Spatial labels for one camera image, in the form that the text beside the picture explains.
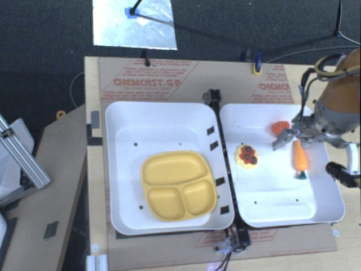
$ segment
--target cardboard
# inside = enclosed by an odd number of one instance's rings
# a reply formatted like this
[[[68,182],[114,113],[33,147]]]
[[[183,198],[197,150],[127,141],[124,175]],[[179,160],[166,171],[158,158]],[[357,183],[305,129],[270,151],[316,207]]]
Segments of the cardboard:
[[[252,74],[250,63],[99,58],[102,123],[107,106],[117,100],[201,102],[208,89],[220,89],[221,104],[293,103],[280,64],[262,65],[263,75]],[[103,138],[106,137],[103,127]],[[214,244],[225,239],[223,230],[126,237],[110,221],[106,139],[103,140],[108,260],[111,271],[221,261]],[[231,260],[335,251],[328,224],[250,231],[252,244]]]

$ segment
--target blue clamp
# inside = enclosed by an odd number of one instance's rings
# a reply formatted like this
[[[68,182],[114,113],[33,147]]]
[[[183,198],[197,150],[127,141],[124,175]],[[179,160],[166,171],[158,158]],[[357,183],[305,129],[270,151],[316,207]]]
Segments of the blue clamp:
[[[256,61],[253,65],[253,74],[254,75],[261,75],[262,74],[262,53],[259,51],[257,52]]]
[[[137,19],[137,15],[140,15],[139,9],[136,8],[134,15],[131,15],[131,14],[129,13],[129,11],[130,11],[131,8],[132,8],[132,7],[124,8],[125,16],[127,16],[129,19]]]

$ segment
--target yellow divided plate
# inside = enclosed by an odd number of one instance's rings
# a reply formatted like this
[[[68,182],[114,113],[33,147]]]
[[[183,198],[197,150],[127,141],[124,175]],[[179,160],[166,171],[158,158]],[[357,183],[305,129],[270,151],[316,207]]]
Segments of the yellow divided plate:
[[[162,221],[181,221],[210,213],[217,202],[206,160],[193,151],[174,151],[146,159],[140,171],[147,204]]]

